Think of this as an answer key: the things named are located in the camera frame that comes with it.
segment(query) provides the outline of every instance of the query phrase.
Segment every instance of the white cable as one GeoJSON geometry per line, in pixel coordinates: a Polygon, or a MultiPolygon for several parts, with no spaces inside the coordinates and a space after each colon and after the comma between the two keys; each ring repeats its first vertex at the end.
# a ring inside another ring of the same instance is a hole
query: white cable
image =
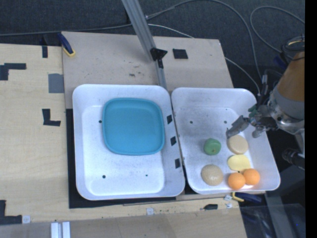
{"type": "Polygon", "coordinates": [[[184,35],[184,36],[187,36],[187,37],[189,37],[189,38],[194,39],[194,37],[193,37],[193,36],[190,36],[190,35],[188,35],[188,34],[182,33],[182,32],[180,32],[180,31],[177,31],[177,30],[175,30],[175,29],[169,28],[169,27],[167,27],[167,26],[154,25],[154,24],[148,24],[148,25],[149,25],[149,26],[162,27],[162,28],[165,28],[165,29],[168,29],[168,30],[174,31],[174,32],[176,32],[176,33],[179,33],[179,34],[182,34],[182,35],[184,35]]]}
{"type": "MultiPolygon", "coordinates": [[[[182,34],[182,35],[185,35],[185,36],[187,36],[187,37],[189,37],[189,38],[193,38],[193,39],[194,39],[193,36],[190,36],[190,35],[188,35],[188,34],[182,33],[182,32],[180,32],[180,31],[177,31],[177,30],[175,30],[175,29],[172,29],[172,28],[169,28],[169,27],[166,27],[166,26],[154,25],[154,24],[148,24],[148,25],[149,25],[149,26],[162,27],[162,28],[165,28],[165,29],[174,31],[174,32],[176,32],[176,33],[179,33],[179,34],[182,34]]],[[[252,80],[252,82],[253,82],[253,83],[255,84],[255,86],[257,87],[258,95],[260,95],[260,88],[259,88],[258,84],[256,83],[256,81],[255,81],[241,66],[237,65],[235,62],[233,62],[232,60],[230,60],[230,59],[228,59],[228,58],[225,58],[225,59],[226,59],[227,61],[229,61],[230,63],[232,63],[233,65],[237,66],[239,69],[241,69],[241,70],[252,80]]]]}
{"type": "Polygon", "coordinates": [[[219,4],[222,4],[224,6],[226,6],[227,8],[229,8],[230,10],[232,10],[235,14],[238,15],[238,17],[242,20],[242,22],[244,23],[245,27],[247,28],[247,31],[248,31],[248,34],[249,34],[249,37],[250,37],[250,41],[251,41],[251,47],[252,47],[252,52],[253,52],[253,58],[254,58],[254,62],[255,62],[255,66],[256,66],[256,69],[257,69],[257,72],[258,72],[258,75],[260,78],[262,78],[262,75],[260,73],[260,69],[259,69],[259,66],[258,66],[258,60],[257,60],[257,56],[256,56],[256,52],[255,52],[255,47],[254,47],[254,43],[253,43],[253,38],[252,38],[252,34],[251,34],[251,31],[250,31],[250,28],[247,24],[247,22],[244,20],[244,18],[241,16],[241,14],[233,7],[231,7],[230,5],[222,2],[222,1],[219,1],[219,0],[186,0],[186,1],[183,1],[183,2],[180,2],[178,4],[175,4],[161,12],[157,12],[155,14],[152,14],[152,15],[149,15],[147,16],[147,19],[151,19],[153,17],[157,17],[169,10],[172,10],[172,9],[175,9],[176,7],[180,6],[180,5],[183,5],[183,4],[186,4],[188,2],[194,2],[194,1],[212,1],[212,2],[215,2],[215,3],[219,3],[219,4]]]}
{"type": "Polygon", "coordinates": [[[254,25],[253,25],[253,22],[252,22],[253,14],[254,14],[257,10],[263,9],[263,8],[275,9],[275,10],[279,10],[279,11],[285,12],[286,14],[288,14],[288,15],[294,17],[295,19],[297,19],[298,21],[300,21],[300,22],[301,22],[302,24],[304,24],[304,25],[305,25],[305,21],[302,20],[301,18],[297,17],[296,15],[292,14],[291,12],[286,11],[286,10],[281,9],[281,8],[278,8],[278,7],[275,7],[275,6],[260,6],[260,7],[258,7],[258,8],[255,8],[255,9],[251,12],[251,15],[250,15],[250,25],[251,25],[252,30],[253,30],[254,33],[256,34],[256,36],[258,36],[258,38],[259,38],[261,41],[263,41],[267,46],[269,46],[269,47],[272,48],[273,50],[275,50],[275,51],[281,53],[282,50],[277,49],[277,48],[275,48],[274,46],[272,46],[270,43],[268,43],[264,38],[262,38],[262,37],[258,34],[258,32],[257,32],[257,31],[255,30],[255,28],[254,28],[254,25]]]}
{"type": "Polygon", "coordinates": [[[239,65],[237,65],[235,62],[233,62],[232,60],[228,59],[228,58],[225,58],[227,61],[229,61],[230,63],[232,63],[233,65],[237,66],[240,70],[242,70],[251,80],[252,82],[255,84],[255,86],[257,87],[257,90],[258,90],[258,95],[260,96],[261,95],[261,92],[260,92],[260,88],[258,86],[258,84],[256,83],[256,81],[242,68],[240,67],[239,65]]]}

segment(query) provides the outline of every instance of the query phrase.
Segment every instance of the light gray tape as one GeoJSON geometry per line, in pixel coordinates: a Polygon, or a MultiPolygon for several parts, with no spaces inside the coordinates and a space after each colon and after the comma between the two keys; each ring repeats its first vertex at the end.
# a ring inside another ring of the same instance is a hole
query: light gray tape
{"type": "Polygon", "coordinates": [[[58,222],[51,223],[51,238],[59,238],[58,222]]]}
{"type": "Polygon", "coordinates": [[[64,93],[64,75],[49,74],[49,93],[64,93]]]}
{"type": "Polygon", "coordinates": [[[69,221],[62,223],[63,238],[70,238],[70,223],[69,221]]]}

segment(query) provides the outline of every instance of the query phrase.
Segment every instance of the green ball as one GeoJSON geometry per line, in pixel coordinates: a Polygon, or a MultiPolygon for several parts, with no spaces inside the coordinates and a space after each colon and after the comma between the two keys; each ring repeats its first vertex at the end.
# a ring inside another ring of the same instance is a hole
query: green ball
{"type": "Polygon", "coordinates": [[[221,150],[221,143],[213,138],[209,138],[206,140],[204,145],[204,151],[208,155],[216,155],[221,150]]]}

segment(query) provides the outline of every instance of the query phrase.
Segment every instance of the beige ball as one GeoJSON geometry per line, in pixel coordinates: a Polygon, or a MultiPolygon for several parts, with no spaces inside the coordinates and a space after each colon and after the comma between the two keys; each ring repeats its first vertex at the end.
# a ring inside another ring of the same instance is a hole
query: beige ball
{"type": "Polygon", "coordinates": [[[206,165],[201,171],[202,179],[210,186],[217,186],[221,184],[223,180],[223,173],[221,169],[216,165],[206,165]]]}

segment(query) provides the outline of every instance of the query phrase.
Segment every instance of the blue plastic plate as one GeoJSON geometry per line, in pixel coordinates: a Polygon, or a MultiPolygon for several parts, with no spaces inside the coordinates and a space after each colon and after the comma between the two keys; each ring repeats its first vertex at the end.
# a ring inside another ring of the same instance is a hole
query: blue plastic plate
{"type": "Polygon", "coordinates": [[[102,124],[105,144],[113,153],[148,155],[164,146],[162,112],[152,101],[112,99],[104,106],[102,124]]]}

